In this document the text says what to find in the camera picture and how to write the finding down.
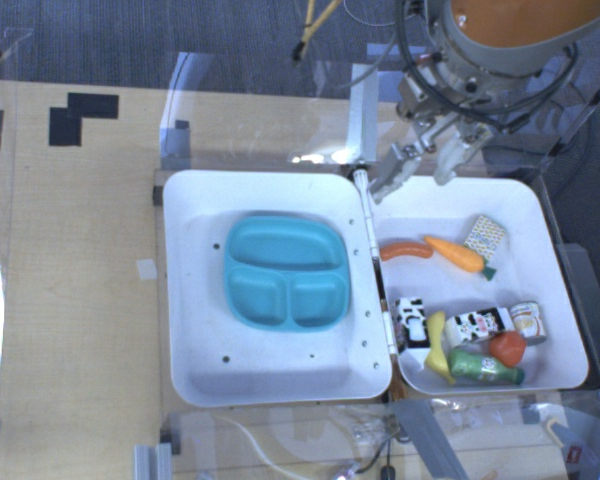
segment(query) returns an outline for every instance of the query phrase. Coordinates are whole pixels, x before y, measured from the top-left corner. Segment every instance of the green bottle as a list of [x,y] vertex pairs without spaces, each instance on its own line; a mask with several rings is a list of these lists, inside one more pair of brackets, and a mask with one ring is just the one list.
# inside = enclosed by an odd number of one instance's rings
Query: green bottle
[[507,368],[495,357],[471,354],[465,350],[454,348],[448,357],[451,375],[468,377],[481,382],[496,382],[504,380],[512,384],[522,384],[524,370]]

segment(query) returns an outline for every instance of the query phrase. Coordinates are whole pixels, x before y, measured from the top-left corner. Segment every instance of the white tape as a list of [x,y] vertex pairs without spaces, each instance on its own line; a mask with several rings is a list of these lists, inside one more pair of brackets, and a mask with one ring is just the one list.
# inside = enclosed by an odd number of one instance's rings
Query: white tape
[[136,261],[138,267],[138,275],[142,281],[150,281],[152,279],[158,279],[158,269],[156,268],[156,262],[151,258],[146,260]]

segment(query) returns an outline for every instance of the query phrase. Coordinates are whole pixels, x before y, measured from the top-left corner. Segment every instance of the toy tomato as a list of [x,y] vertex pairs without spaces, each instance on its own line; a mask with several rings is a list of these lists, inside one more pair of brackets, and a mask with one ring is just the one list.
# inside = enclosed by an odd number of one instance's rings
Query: toy tomato
[[518,331],[498,334],[489,343],[491,355],[509,368],[513,368],[522,360],[526,348],[527,342]]

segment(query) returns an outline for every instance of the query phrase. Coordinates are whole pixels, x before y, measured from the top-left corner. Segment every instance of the toy sausage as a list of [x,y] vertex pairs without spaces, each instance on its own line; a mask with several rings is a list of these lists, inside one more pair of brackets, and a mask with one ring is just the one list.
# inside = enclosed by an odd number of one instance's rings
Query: toy sausage
[[418,242],[396,242],[380,249],[380,258],[382,261],[390,260],[396,256],[431,258],[431,256],[433,256],[433,247]]

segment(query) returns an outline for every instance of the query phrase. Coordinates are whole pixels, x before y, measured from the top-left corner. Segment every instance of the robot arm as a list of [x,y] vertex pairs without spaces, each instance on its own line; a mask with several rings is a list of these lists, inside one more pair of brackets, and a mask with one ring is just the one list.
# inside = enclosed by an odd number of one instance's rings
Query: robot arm
[[[379,202],[399,187],[436,138],[452,129],[438,153],[436,181],[447,183],[494,133],[525,126],[567,81],[578,59],[576,41],[600,24],[600,0],[425,0],[435,54],[413,58],[405,30],[411,0],[395,0],[396,36],[406,62],[398,113],[413,120],[418,137],[394,145],[370,186]],[[524,87],[547,61],[564,52],[562,70],[544,89],[517,101],[503,98]]]

